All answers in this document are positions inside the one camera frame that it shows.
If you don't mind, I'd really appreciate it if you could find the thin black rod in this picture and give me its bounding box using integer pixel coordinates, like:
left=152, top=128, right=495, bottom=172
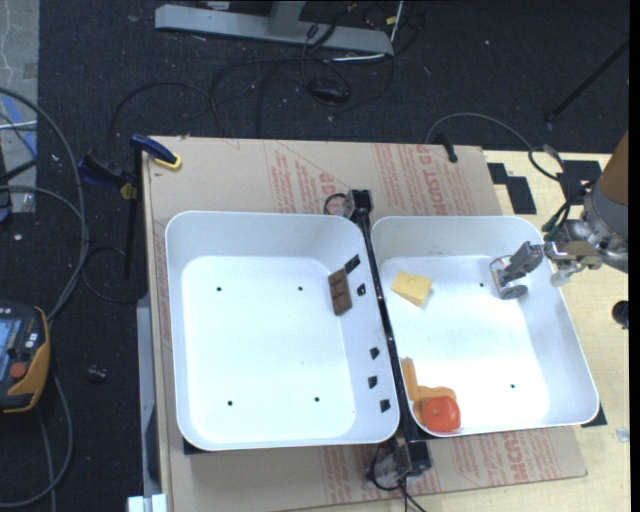
left=351, top=208, right=422, bottom=444

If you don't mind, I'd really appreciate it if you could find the brown cardboard board red print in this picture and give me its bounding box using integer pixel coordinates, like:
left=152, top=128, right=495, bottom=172
left=141, top=135, right=589, bottom=507

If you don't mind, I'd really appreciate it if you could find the white plastic tray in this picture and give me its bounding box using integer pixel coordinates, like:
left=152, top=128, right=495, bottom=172
left=370, top=214, right=601, bottom=439
left=164, top=209, right=402, bottom=453

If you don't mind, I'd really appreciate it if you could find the pale orange strip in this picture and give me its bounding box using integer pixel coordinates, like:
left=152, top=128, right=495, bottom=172
left=400, top=355, right=421, bottom=402

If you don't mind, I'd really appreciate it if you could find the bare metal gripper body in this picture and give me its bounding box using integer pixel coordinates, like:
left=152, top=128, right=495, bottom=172
left=543, top=218, right=630, bottom=274

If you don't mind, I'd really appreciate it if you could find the black block with thin wires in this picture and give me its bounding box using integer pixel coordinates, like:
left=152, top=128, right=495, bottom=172
left=368, top=438, right=434, bottom=490
left=342, top=188, right=374, bottom=220

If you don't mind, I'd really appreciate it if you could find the brown chocolate bar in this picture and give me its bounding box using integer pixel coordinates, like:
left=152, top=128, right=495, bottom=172
left=326, top=267, right=355, bottom=317

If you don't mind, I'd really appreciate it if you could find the yellow cheese wedge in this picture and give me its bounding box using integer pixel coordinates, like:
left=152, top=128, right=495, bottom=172
left=389, top=270, right=435, bottom=309

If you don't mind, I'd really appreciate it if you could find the red tomato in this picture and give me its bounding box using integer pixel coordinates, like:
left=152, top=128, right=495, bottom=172
left=423, top=395, right=463, bottom=434

